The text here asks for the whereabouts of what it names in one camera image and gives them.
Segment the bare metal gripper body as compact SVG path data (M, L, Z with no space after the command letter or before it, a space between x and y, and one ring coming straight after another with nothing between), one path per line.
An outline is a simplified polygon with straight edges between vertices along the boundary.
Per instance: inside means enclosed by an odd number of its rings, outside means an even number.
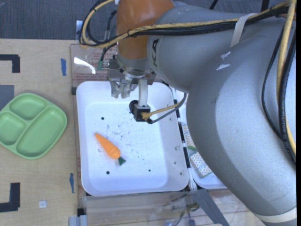
M122 84L138 85L139 80L147 80L151 85L156 78L156 74L151 69L148 59L127 59L118 56L109 60L109 70L107 79L109 81L120 82Z

